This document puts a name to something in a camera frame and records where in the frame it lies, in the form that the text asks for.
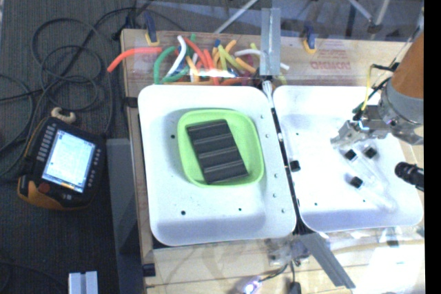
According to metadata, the black ribbed rectangular block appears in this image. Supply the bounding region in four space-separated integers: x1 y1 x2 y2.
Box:
185 118 251 185

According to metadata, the white foam tube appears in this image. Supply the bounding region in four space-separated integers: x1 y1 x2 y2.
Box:
166 34 189 78
234 48 268 58

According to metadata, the white plastic tray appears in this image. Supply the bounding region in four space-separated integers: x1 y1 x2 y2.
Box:
137 84 297 247
271 85 424 233

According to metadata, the green plate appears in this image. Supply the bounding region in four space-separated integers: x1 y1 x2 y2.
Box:
176 108 265 189

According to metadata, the yellow-green foam tube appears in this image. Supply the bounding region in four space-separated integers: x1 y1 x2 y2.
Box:
217 44 247 73

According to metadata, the orange foam tube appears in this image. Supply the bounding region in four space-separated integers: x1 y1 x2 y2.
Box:
235 57 258 75
212 39 238 60

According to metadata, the brown cardboard board, red print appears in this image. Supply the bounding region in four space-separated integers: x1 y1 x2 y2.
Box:
120 29 425 294

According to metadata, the long red-orange foam tube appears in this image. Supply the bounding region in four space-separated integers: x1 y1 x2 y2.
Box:
106 46 163 74

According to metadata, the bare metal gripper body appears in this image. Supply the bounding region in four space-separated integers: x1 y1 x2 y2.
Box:
357 104 425 146

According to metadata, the black cylinder on white bracket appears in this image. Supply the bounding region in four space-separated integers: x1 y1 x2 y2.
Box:
394 161 425 192

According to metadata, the curved green foam tube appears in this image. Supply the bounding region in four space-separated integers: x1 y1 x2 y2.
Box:
153 45 178 85

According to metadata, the clear vial with black cap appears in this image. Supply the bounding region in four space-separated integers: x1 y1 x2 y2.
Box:
349 175 397 213
363 145 390 183
344 149 378 185

